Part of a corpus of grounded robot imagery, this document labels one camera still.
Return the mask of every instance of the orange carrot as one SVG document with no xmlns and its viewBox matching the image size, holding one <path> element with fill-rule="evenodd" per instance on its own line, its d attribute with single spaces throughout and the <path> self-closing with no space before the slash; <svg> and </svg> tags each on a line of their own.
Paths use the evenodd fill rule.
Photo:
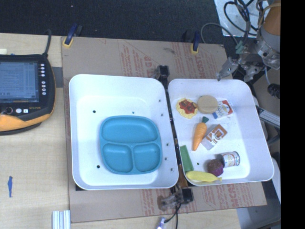
<svg viewBox="0 0 305 229">
<path fill-rule="evenodd" d="M 204 135 L 206 133 L 207 127 L 204 122 L 200 122 L 197 124 L 194 137 L 193 137 L 193 151 L 196 151 L 198 148 L 200 142 L 204 138 Z"/>
</svg>

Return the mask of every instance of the cardboard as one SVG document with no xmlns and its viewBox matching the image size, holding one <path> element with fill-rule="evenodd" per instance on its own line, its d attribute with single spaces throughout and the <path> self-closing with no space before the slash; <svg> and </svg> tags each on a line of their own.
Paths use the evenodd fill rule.
<svg viewBox="0 0 305 229">
<path fill-rule="evenodd" d="M 62 46 L 69 200 L 71 222 L 122 219 L 173 214 L 159 209 L 158 198 L 170 189 L 121 189 L 86 191 L 72 177 L 69 81 L 80 73 L 151 77 L 158 65 L 168 65 L 169 81 L 175 78 L 216 79 L 226 61 L 223 46 L 200 44 L 197 54 L 191 43 L 134 41 L 75 37 L 70 48 Z M 194 201 L 179 213 L 266 205 L 261 182 L 192 187 Z"/>
</svg>

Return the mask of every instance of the green object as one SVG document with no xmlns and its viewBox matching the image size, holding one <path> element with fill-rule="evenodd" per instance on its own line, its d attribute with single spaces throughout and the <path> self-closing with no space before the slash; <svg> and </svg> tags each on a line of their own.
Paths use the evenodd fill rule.
<svg viewBox="0 0 305 229">
<path fill-rule="evenodd" d="M 202 117 L 202 122 L 204 122 L 204 123 L 207 123 L 208 122 L 208 120 L 209 120 L 209 118 L 207 118 L 207 117 Z"/>
<path fill-rule="evenodd" d="M 180 147 L 180 154 L 181 154 L 181 159 L 182 159 L 182 166 L 184 172 L 188 172 L 190 170 L 194 170 L 189 152 L 187 151 L 186 145 L 183 145 Z"/>
</svg>

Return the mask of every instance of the can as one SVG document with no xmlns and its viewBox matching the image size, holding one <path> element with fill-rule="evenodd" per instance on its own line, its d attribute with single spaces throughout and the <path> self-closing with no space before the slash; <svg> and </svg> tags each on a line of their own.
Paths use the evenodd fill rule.
<svg viewBox="0 0 305 229">
<path fill-rule="evenodd" d="M 236 151 L 221 154 L 224 167 L 238 166 L 240 157 Z"/>
</svg>

